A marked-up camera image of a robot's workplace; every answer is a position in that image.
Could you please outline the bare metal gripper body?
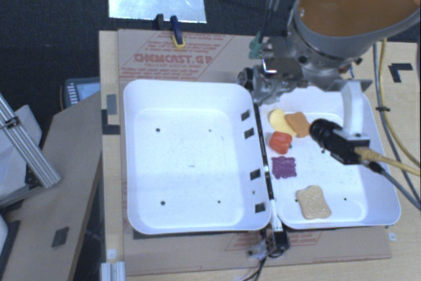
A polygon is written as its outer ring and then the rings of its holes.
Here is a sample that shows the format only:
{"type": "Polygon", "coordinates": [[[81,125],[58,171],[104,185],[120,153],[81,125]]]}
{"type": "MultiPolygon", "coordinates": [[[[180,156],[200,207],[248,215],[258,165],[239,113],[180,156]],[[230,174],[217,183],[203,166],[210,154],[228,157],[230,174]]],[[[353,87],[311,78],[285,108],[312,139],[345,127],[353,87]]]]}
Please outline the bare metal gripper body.
{"type": "Polygon", "coordinates": [[[252,98],[257,105],[271,104],[297,88],[314,85],[335,91],[343,61],[319,53],[301,39],[269,38],[260,51],[261,64],[253,68],[252,98]]]}

